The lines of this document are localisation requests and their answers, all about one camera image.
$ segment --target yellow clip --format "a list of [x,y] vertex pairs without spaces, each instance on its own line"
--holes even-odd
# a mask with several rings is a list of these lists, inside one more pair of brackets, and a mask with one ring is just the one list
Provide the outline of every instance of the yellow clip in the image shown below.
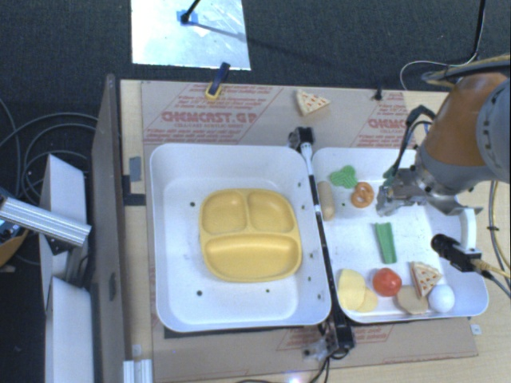
[[212,85],[213,81],[209,83],[208,87],[206,88],[206,92],[204,93],[206,98],[208,98],[210,101],[214,101],[216,98],[218,98],[218,96],[220,95],[220,91],[222,90],[222,86],[219,86],[216,92],[212,95],[211,93],[209,93],[209,90],[211,89]]

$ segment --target white tray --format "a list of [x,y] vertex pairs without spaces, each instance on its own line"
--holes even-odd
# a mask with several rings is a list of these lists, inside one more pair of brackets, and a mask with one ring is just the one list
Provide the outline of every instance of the white tray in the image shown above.
[[[323,148],[313,158],[317,183],[328,180],[332,172],[345,165],[355,168],[359,181],[369,183],[375,195],[382,184],[382,174],[392,165],[398,151],[392,149]],[[414,162],[415,151],[406,151],[402,167]],[[335,217],[324,222],[335,281],[339,280],[343,268],[360,272],[372,288],[371,276],[376,269],[389,267],[398,273],[403,285],[412,285],[409,262],[422,261],[436,267],[443,274],[440,283],[449,284],[456,296],[454,308],[445,314],[428,310],[423,315],[410,315],[401,310],[394,298],[378,297],[378,307],[370,313],[345,310],[356,322],[399,322],[412,319],[452,318],[475,316],[488,306],[488,293],[483,278],[476,273],[462,273],[446,260],[439,258],[431,248],[431,238],[443,233],[461,239],[461,216],[445,216],[429,204],[425,207],[401,207],[389,217],[376,213],[376,198],[369,207],[359,209],[350,202],[352,190],[332,186],[335,199]],[[390,222],[394,234],[394,245],[398,261],[385,264],[381,259],[374,230],[375,223]]]
[[[284,147],[164,144],[150,158],[156,309],[178,332],[314,325],[331,296],[306,165]],[[199,240],[203,200],[226,188],[281,193],[294,209],[303,260],[272,282],[226,282],[206,267]]]

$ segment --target toy food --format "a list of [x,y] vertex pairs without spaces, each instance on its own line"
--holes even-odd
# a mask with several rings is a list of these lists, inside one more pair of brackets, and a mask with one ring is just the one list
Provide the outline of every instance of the toy food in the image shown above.
[[306,93],[302,89],[299,89],[296,93],[296,100],[298,101],[298,106],[304,116],[310,115],[311,113],[330,104],[328,99],[318,97],[311,93]]
[[428,310],[428,300],[426,297],[418,297],[412,285],[403,285],[396,298],[399,306],[409,314],[424,314]]
[[357,179],[355,177],[355,168],[350,166],[344,166],[337,172],[330,174],[330,181],[334,186],[343,186],[344,188],[354,188],[357,185]]
[[432,310],[445,313],[453,309],[456,299],[453,289],[448,285],[436,285],[428,297]]
[[337,291],[343,309],[357,310],[366,297],[366,281],[357,271],[342,270]]
[[322,181],[318,183],[319,203],[325,221],[331,220],[335,215],[334,195],[330,183]]
[[392,224],[376,223],[374,225],[376,229],[376,238],[378,239],[378,245],[382,252],[383,262],[385,264],[394,264],[398,261],[396,256],[396,250],[394,248],[394,235],[392,233]]
[[204,263],[224,281],[274,281],[302,263],[293,207],[275,191],[214,191],[200,206],[199,227]]
[[373,277],[373,287],[383,297],[393,297],[401,289],[401,277],[390,268],[378,270]]
[[355,192],[351,195],[351,202],[355,207],[364,208],[369,206],[374,199],[374,190],[366,182],[358,182]]
[[366,293],[364,294],[364,300],[362,305],[358,307],[358,312],[371,312],[378,305],[378,296],[366,287]]
[[421,297],[428,295],[442,277],[436,268],[416,261],[410,263],[410,270],[417,295]]

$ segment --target white foam block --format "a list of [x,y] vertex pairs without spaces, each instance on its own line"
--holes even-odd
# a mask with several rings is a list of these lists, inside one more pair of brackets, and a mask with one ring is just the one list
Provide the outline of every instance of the white foam block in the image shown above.
[[46,312],[46,382],[94,381],[90,294],[52,277]]
[[[39,206],[86,223],[85,179],[82,171],[49,155]],[[51,278],[53,276],[67,280],[76,278],[77,261],[86,256],[87,250],[87,243],[85,243],[81,251],[76,251],[72,255],[69,252],[53,255],[46,237],[39,235],[42,293],[45,306],[48,302]]]

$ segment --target toy egg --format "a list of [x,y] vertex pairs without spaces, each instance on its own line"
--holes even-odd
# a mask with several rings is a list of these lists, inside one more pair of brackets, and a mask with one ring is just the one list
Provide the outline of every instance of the toy egg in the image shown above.
[[428,301],[432,310],[440,313],[449,312],[455,303],[454,291],[448,285],[436,285],[430,292]]

